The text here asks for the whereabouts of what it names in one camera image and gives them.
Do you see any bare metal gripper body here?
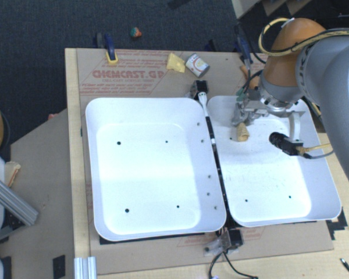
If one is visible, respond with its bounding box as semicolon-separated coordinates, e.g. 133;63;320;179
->
235;89;295;119

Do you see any tan ice cream cone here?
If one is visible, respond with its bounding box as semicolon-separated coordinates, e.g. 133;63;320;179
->
236;122;251;143

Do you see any thin black and white rod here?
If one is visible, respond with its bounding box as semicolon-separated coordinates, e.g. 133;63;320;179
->
198;92;231;230

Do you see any white plastic tray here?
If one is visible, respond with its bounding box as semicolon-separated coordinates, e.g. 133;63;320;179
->
206;95;343;228
84;96;228;242

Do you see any small white and red can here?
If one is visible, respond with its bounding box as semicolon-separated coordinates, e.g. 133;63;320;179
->
185;53;211;78

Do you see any yellow cheese wedge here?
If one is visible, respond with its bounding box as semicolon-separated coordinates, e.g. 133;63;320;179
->
166;52;187;75

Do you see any brown cardboard board red print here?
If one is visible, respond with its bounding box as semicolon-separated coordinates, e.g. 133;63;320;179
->
75;48;336;276

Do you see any tan toy sandwich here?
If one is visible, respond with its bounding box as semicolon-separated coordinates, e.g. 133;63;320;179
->
4;160;22;188

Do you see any black cylinder on white bracket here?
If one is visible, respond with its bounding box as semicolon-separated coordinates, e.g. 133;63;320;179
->
268;110;305;157

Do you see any black block with thin wires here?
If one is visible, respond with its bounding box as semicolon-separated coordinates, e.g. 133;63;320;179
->
203;228;245;256
191;80;208;98

